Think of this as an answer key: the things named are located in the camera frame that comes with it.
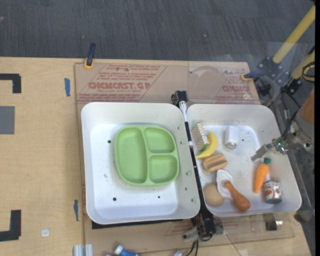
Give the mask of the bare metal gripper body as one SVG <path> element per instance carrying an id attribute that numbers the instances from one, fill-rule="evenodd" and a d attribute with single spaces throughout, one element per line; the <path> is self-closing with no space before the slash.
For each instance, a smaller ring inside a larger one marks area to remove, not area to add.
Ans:
<path id="1" fill-rule="evenodd" d="M 279 153 L 286 154 L 291 150 L 303 148 L 305 151 L 314 154 L 315 142 L 302 132 L 290 132 L 273 139 L 272 145 Z"/>

